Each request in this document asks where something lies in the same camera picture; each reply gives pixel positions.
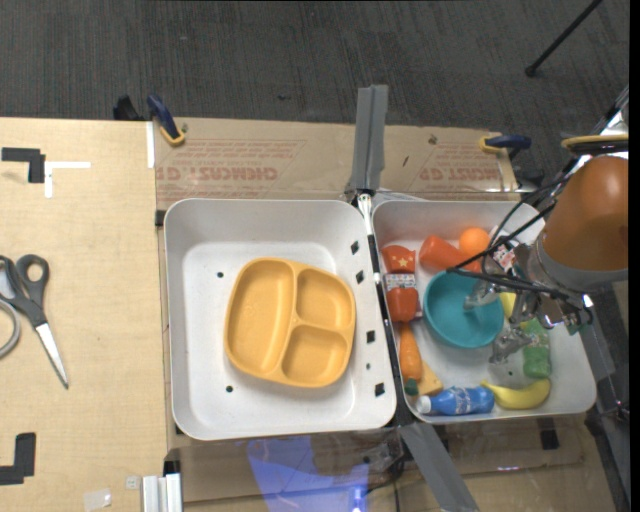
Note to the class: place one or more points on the teal bowl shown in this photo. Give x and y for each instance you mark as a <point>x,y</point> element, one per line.
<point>450,315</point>

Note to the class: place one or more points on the white plastic tray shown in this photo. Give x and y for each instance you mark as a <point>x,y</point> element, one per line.
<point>205,320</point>
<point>465,370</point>

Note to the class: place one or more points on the orange ball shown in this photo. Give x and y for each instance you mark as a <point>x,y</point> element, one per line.
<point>474,241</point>

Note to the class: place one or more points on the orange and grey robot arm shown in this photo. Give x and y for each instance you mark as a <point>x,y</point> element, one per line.
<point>585,225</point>

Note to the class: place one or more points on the blue bottle white cap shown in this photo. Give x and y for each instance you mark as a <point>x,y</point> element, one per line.
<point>460,401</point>

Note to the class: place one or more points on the orange carrot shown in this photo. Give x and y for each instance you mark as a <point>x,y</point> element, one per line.
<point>410,352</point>

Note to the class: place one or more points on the orange cone shaped toy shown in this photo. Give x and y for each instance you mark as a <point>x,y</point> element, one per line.
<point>439,252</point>

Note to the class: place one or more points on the yellow cheese wedge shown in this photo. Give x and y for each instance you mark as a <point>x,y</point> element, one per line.
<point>431,382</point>

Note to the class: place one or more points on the small yellow toy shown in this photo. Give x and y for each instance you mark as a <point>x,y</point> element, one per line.
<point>508,302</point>

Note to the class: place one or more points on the yellow banana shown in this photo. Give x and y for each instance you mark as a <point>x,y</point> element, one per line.
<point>520,396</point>

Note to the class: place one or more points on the orange divided plate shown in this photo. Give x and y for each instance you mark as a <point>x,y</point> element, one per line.
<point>260,320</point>

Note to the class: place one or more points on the brown cardboard board red print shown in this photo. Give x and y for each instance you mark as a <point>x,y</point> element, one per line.
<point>280,165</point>

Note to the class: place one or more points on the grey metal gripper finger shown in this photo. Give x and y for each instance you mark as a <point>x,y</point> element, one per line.
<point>479,296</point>
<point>507,345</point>

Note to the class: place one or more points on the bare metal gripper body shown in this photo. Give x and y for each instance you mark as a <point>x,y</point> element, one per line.
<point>542,300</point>

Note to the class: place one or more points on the red bottle with yellow star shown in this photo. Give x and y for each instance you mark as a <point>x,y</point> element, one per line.
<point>401,302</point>

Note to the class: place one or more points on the green toy vegetable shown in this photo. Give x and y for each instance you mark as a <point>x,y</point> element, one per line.
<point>537,357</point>

